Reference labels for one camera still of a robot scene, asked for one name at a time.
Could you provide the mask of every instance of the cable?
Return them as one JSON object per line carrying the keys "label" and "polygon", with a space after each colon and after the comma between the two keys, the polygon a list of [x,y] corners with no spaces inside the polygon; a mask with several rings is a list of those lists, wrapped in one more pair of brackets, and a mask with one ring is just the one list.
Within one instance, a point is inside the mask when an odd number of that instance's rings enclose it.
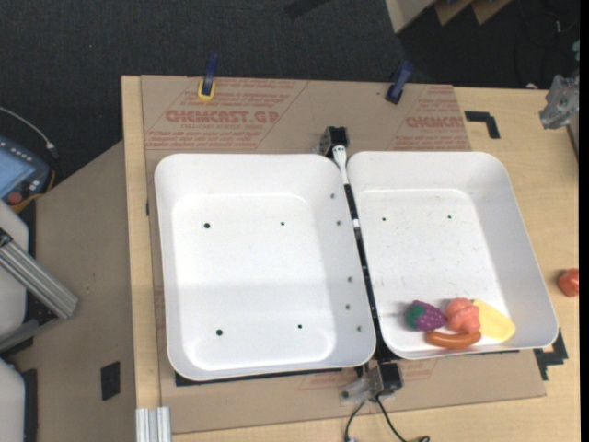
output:
{"label": "cable", "polygon": [[[376,402],[378,404],[378,406],[380,407],[380,410],[382,411],[383,415],[385,416],[385,419],[387,419],[388,427],[390,427],[390,430],[393,431],[393,434],[395,434],[395,436],[397,436],[397,438],[398,438],[398,440],[400,440],[400,442],[408,442],[406,439],[404,439],[397,432],[397,429],[395,429],[395,426],[393,425],[393,423],[389,419],[388,414],[387,414],[387,410],[385,409],[385,406],[383,406],[383,403],[380,401],[381,394],[382,393],[378,393],[373,400],[371,399],[371,400],[362,401],[358,405],[358,407],[354,410],[354,412],[350,416],[350,419],[348,419],[348,424],[346,424],[346,430],[343,433],[343,442],[351,442],[349,432],[350,432],[350,426],[352,425],[352,420],[353,420],[354,416],[364,407],[366,401]],[[419,442],[430,442],[430,437],[429,436],[420,437]]]}
{"label": "cable", "polygon": [[25,123],[30,129],[32,129],[33,131],[35,131],[40,137],[43,138],[43,140],[45,141],[47,150],[49,151],[49,153],[52,155],[52,157],[57,160],[59,159],[59,154],[57,152],[57,147],[55,147],[55,144],[52,143],[49,138],[43,133],[42,130],[40,130],[37,126],[35,126],[32,122],[28,122],[27,120],[25,120],[22,116],[17,115],[16,113],[14,113],[11,110],[8,110],[4,107],[0,107],[0,111],[3,111],[6,114],[9,114],[10,116],[13,116],[14,118],[16,118],[17,120],[19,120],[20,122]]}

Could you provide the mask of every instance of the white cable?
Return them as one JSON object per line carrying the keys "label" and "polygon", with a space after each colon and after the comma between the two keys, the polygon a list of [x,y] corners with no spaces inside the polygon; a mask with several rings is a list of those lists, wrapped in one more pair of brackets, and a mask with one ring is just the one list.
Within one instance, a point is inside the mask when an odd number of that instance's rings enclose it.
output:
{"label": "white cable", "polygon": [[14,113],[11,110],[8,110],[4,107],[0,107],[0,111],[3,111],[6,114],[9,114],[10,116],[14,116],[17,120],[19,120],[20,122],[25,123],[30,129],[34,130],[40,137],[43,138],[43,140],[45,141],[46,145],[47,145],[47,149],[49,150],[49,152],[52,154],[53,157],[57,158],[57,149],[55,148],[55,144],[52,143],[49,138],[43,133],[42,130],[40,130],[37,126],[35,126],[32,122],[28,122],[27,120],[25,120],[22,116],[17,115],[16,113]]}

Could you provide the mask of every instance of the black carpet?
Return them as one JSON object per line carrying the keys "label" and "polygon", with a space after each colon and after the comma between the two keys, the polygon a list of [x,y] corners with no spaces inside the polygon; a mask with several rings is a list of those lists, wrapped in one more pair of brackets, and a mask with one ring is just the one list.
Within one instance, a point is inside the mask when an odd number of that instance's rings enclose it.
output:
{"label": "black carpet", "polygon": [[[515,0],[485,25],[433,8],[395,34],[385,0],[0,0],[0,106],[56,144],[62,180],[121,140],[122,75],[385,81],[548,88],[578,68],[580,0]],[[50,161],[0,112],[0,134]]]}

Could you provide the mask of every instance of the wooden table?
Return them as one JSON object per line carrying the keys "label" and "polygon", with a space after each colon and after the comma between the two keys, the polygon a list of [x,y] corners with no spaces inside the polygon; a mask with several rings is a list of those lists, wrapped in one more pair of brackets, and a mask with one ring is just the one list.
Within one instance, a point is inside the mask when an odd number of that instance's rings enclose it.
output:
{"label": "wooden table", "polygon": [[[158,381],[156,324],[151,272],[149,225],[145,216],[144,130],[141,82],[138,76],[121,80],[129,247],[133,307],[133,345],[136,406],[161,405]],[[548,396],[533,400],[501,401],[472,406],[393,414],[405,437],[428,434],[432,441],[580,440],[579,299],[557,288],[564,269],[579,263],[579,170],[565,129],[543,129],[538,111],[546,92],[457,88],[463,111],[488,111],[502,138],[490,139],[484,124],[469,123],[473,150],[495,155],[507,167],[540,269],[557,313],[569,359],[549,368]],[[341,441],[343,419],[268,425],[244,429],[174,436],[176,442],[196,441]],[[394,439],[382,415],[354,420],[353,433],[361,441]]]}

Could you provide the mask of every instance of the blue clamp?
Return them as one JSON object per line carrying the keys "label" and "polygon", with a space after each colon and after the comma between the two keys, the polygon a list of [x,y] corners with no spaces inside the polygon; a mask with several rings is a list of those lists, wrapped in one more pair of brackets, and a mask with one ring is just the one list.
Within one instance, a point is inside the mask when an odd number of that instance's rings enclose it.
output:
{"label": "blue clamp", "polygon": [[213,99],[214,95],[214,71],[217,68],[217,61],[219,60],[219,54],[211,52],[209,54],[209,60],[206,63],[206,73],[204,79],[199,84],[198,94],[199,99],[209,101]]}
{"label": "blue clamp", "polygon": [[388,88],[385,99],[397,105],[401,100],[405,83],[409,80],[411,74],[413,74],[413,64],[409,61],[403,62],[395,73],[393,84]]}

